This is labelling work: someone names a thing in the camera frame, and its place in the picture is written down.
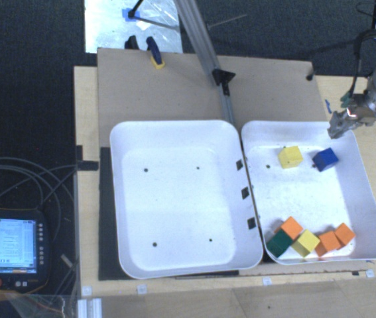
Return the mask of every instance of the black carpet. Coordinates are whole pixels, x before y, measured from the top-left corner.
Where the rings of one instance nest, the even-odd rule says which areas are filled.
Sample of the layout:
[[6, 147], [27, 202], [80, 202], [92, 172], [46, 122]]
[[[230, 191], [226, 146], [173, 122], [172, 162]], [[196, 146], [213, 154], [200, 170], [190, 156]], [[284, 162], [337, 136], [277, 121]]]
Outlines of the black carpet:
[[[218, 54], [310, 60], [317, 74], [352, 75], [354, 38], [371, 25], [355, 5], [373, 0], [198, 0], [207, 23], [247, 13], [216, 26]], [[186, 52], [192, 48], [182, 35]], [[362, 75], [376, 65], [376, 43], [363, 46]], [[84, 52], [84, 0], [0, 0], [0, 156], [45, 168], [75, 164], [73, 67], [96, 65]], [[0, 178], [0, 191], [6, 178]], [[21, 202], [30, 202], [21, 196]], [[54, 269], [42, 293], [54, 293], [75, 261], [74, 209], [62, 206]]]

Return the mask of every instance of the white tray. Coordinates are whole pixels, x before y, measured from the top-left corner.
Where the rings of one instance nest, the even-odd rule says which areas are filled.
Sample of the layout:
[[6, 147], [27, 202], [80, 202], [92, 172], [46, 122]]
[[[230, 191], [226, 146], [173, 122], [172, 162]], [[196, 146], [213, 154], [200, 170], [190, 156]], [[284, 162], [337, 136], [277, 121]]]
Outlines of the white tray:
[[[319, 235], [347, 224], [356, 238], [341, 250], [319, 258], [302, 258], [293, 248], [271, 257], [280, 264], [376, 259], [376, 202], [352, 131], [331, 140], [327, 122], [251, 121], [242, 128], [242, 141], [257, 213], [267, 242], [275, 229], [293, 216]], [[277, 154], [298, 146], [304, 161], [283, 169]], [[339, 162], [323, 172], [313, 168], [313, 156], [332, 147]]]
[[263, 243], [232, 125], [125, 122], [110, 140], [119, 261], [128, 275], [219, 272], [260, 262]]

